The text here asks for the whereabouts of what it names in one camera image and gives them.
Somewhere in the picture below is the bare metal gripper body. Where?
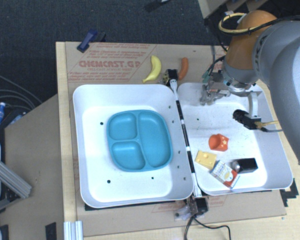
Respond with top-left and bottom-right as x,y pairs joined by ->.
209,71 -> 253,98

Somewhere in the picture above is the orange sausage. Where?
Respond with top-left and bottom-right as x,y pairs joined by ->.
177,57 -> 190,81

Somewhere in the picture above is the thin black and white rod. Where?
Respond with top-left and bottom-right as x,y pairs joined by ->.
169,78 -> 203,198

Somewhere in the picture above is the orange cup with yellow star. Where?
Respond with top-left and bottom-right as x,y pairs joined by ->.
208,133 -> 230,153

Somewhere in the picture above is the white plastic tray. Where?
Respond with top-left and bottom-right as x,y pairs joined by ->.
176,81 -> 294,196
72,83 -> 195,209

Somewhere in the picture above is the yellow banana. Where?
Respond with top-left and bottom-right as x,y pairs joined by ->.
142,55 -> 163,84

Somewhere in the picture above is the yellow cheese wedge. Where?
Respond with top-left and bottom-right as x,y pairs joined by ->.
194,149 -> 218,170

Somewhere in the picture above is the blue divided plate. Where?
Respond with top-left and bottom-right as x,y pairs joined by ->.
106,109 -> 174,173

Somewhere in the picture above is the black box with silver cap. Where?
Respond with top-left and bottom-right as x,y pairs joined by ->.
230,157 -> 259,174

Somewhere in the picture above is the white and orange carton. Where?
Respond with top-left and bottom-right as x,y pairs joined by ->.
210,160 -> 241,189

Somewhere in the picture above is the brown cardboard board red print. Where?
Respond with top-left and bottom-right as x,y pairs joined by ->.
64,41 -> 288,237

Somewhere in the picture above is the black cylinder on white bracket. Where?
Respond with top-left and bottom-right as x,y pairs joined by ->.
232,90 -> 263,130

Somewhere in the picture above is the black block with thin wires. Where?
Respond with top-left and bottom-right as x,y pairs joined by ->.
189,196 -> 210,218
164,68 -> 179,85

